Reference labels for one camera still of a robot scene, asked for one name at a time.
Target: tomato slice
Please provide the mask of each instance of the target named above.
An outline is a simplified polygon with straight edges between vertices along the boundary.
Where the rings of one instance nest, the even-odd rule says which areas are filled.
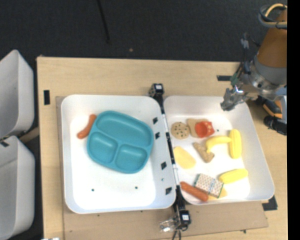
[[[194,126],[194,130],[199,138],[208,137],[215,133],[212,122],[209,121],[197,122]]]

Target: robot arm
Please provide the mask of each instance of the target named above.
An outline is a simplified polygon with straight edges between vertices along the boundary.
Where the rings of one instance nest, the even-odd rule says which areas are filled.
[[[270,19],[269,14],[278,9],[281,13],[277,19]],[[258,96],[270,101],[282,97],[280,89],[287,84],[287,16],[288,7],[283,4],[260,8],[258,19],[269,30],[254,58],[242,61],[231,77],[232,89],[226,89],[221,103],[224,111]],[[245,35],[241,43],[245,50],[249,48]]]

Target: black floor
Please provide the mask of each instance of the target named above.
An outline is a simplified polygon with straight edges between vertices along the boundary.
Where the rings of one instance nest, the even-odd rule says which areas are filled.
[[[288,0],[0,0],[0,60],[17,49],[35,75],[39,55],[240,61],[241,36],[261,42],[259,8],[276,3]],[[37,161],[35,220],[13,240],[42,237],[39,145],[27,143]]]

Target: blue plate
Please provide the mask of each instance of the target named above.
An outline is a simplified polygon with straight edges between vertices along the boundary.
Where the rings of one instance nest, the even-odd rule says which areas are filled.
[[[87,140],[90,158],[113,170],[133,174],[147,163],[154,134],[144,122],[116,111],[100,113]]]

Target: wooden table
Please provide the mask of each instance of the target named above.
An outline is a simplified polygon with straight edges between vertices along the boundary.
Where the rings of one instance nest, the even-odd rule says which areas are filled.
[[[165,96],[223,96],[230,87],[217,76],[231,76],[236,62],[100,58],[37,58],[43,230],[61,240],[171,239],[159,223],[173,214],[161,210],[75,214],[64,204],[59,156],[56,97],[71,94],[146,95],[161,83]],[[192,224],[185,240],[288,239],[287,137],[267,129],[264,109],[248,102],[275,185],[277,210],[264,212],[260,201],[187,205]]]

